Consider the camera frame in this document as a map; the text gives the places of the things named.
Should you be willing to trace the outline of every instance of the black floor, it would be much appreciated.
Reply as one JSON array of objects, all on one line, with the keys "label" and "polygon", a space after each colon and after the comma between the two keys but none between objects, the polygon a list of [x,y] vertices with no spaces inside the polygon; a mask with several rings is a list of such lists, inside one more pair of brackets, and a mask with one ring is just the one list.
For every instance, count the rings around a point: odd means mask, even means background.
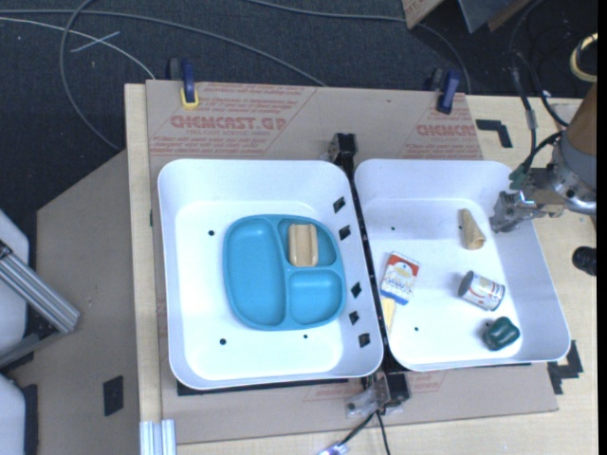
[{"label": "black floor", "polygon": [[[117,151],[93,135],[62,85],[63,27],[84,0],[0,0],[0,209],[18,225],[98,168]],[[298,9],[402,17],[400,0],[265,0]],[[9,12],[8,10],[36,10]],[[146,15],[197,27],[272,54],[328,86],[422,89],[435,68],[461,67],[481,95],[514,95],[508,45],[520,14],[494,32],[466,28],[457,0],[446,0],[409,32],[394,22],[343,20],[271,9],[239,0],[97,0],[87,10]],[[7,19],[29,20],[15,22]],[[164,78],[171,57],[193,61],[198,81],[313,85],[310,77],[210,35],[124,16],[84,14],[74,30],[111,36]],[[583,98],[588,85],[573,77],[568,58],[598,30],[598,0],[545,0],[519,27],[514,45],[553,96]],[[70,36],[65,79],[86,119],[124,147],[123,86],[146,72],[104,45]],[[529,82],[527,92],[535,94]]]}]

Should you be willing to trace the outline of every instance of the yellow clip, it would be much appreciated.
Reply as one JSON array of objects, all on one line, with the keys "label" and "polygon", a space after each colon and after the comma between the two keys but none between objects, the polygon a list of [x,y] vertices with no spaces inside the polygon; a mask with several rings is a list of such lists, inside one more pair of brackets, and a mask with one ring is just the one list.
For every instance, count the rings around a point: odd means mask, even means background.
[{"label": "yellow clip", "polygon": [[181,88],[179,90],[180,94],[181,94],[181,105],[187,109],[187,110],[195,110],[198,107],[198,104],[200,104],[200,101],[198,100],[198,91],[196,89],[194,89],[193,91],[193,102],[187,102],[186,101],[186,93],[183,90],[183,88]]}]

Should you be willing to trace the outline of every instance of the dark green object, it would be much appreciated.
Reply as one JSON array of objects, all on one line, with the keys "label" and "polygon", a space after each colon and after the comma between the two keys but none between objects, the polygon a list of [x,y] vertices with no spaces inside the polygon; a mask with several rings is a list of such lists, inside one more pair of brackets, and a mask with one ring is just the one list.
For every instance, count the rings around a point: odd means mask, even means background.
[{"label": "dark green object", "polygon": [[499,317],[485,334],[483,341],[491,351],[499,351],[521,336],[521,331],[508,317]]}]

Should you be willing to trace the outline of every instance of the black hole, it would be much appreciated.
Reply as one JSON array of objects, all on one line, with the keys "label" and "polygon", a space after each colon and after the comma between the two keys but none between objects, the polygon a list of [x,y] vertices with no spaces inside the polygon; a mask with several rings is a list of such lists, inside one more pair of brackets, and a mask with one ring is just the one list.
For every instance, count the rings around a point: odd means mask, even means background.
[{"label": "black hole", "polygon": [[360,347],[364,347],[365,345],[368,345],[369,343],[371,343],[371,336],[369,334],[360,334],[359,335]]},{"label": "black hole", "polygon": [[360,288],[360,283],[355,284],[350,291],[352,292],[352,295],[354,295],[354,298],[360,295],[360,292],[362,291],[362,288]]},{"label": "black hole", "polygon": [[350,227],[346,226],[346,227],[342,227],[340,229],[340,239],[343,241],[345,238],[347,238],[350,235]]},{"label": "black hole", "polygon": [[350,321],[352,322],[352,325],[357,323],[360,319],[359,312],[357,312],[356,310],[354,312],[352,312],[349,317],[350,317]]},{"label": "black hole", "polygon": [[333,211],[337,214],[338,210],[340,210],[343,206],[345,206],[345,199],[340,197],[337,201],[333,203]]}]

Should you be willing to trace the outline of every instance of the white cable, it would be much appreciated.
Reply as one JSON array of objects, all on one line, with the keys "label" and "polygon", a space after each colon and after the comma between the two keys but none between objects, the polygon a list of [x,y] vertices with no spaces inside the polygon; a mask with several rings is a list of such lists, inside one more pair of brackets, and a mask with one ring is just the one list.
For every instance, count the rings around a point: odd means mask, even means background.
[{"label": "white cable", "polygon": [[[12,17],[0,17],[0,20],[5,20],[8,22],[16,22],[18,24],[31,24],[33,26],[39,26],[39,27],[45,27],[45,28],[52,28],[54,30],[60,30],[61,32],[65,31],[64,27],[59,27],[59,26],[53,26],[51,24],[47,24],[45,22],[38,22],[36,20],[26,20],[26,19],[14,19]],[[141,69],[143,69],[149,76],[150,78],[152,78],[153,80],[156,79],[156,77],[154,76],[154,73],[148,69],[144,63],[142,63],[139,59],[137,59],[135,56],[132,56],[131,54],[129,54],[128,52],[126,52],[125,50],[121,49],[120,47],[117,47],[113,44],[110,44],[109,42],[104,41],[102,38],[98,39],[97,37],[93,37],[92,35],[87,35],[84,34],[82,32],[79,32],[77,30],[69,30],[70,33],[75,34],[75,35],[80,35],[81,37],[84,37],[86,39],[89,39],[91,41],[93,41],[96,44],[102,44],[104,46],[108,46],[111,49],[116,50],[117,52],[119,52],[120,54],[122,54],[124,57],[130,59],[131,61],[133,61],[135,64],[137,64],[139,67],[141,67]]]}]

